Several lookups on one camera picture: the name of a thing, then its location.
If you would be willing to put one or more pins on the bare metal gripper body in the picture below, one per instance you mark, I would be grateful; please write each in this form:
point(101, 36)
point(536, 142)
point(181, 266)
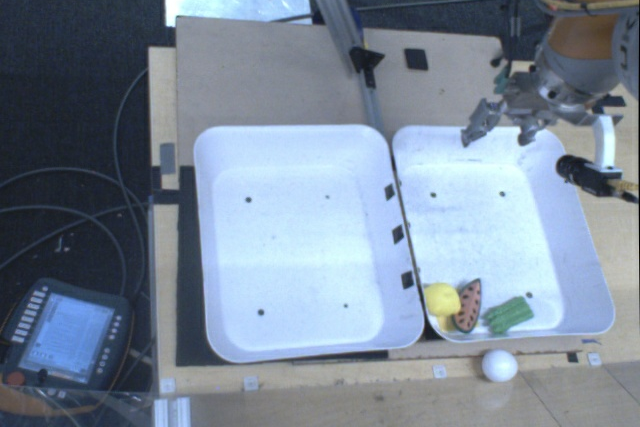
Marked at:
point(531, 99)

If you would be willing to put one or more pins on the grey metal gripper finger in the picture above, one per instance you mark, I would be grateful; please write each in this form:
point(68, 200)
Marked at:
point(481, 120)
point(530, 131)

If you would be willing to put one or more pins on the white plastic tray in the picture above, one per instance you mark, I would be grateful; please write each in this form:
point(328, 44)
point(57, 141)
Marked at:
point(490, 235)
point(295, 245)

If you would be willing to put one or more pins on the yellow lumpy toy food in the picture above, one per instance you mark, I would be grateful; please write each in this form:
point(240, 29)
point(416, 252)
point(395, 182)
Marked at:
point(441, 299)

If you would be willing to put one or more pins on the green toy bean bundle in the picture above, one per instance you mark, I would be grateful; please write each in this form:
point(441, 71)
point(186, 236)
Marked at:
point(509, 315)

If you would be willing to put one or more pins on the toy watermelon slice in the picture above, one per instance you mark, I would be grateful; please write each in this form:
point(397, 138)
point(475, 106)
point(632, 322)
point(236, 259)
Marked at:
point(469, 307)

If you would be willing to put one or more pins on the brown cardboard board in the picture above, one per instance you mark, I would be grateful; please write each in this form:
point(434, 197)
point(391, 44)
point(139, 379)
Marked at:
point(270, 75)

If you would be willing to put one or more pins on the white egg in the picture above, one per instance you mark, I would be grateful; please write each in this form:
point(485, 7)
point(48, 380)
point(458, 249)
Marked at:
point(499, 366)

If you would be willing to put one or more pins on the black cylinder on white bracket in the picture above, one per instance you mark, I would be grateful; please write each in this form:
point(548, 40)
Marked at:
point(587, 175)

